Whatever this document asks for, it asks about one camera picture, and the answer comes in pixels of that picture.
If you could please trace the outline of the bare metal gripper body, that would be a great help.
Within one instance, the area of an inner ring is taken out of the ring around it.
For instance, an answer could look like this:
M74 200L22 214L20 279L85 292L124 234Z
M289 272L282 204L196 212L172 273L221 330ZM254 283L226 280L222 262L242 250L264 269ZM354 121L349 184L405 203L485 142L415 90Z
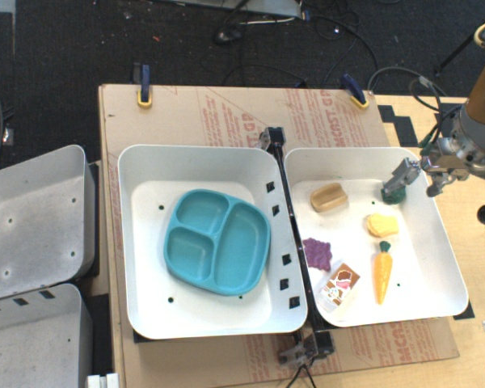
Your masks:
M466 138L439 137L420 151L428 173L448 174L459 180L474 175L485 179L485 149Z

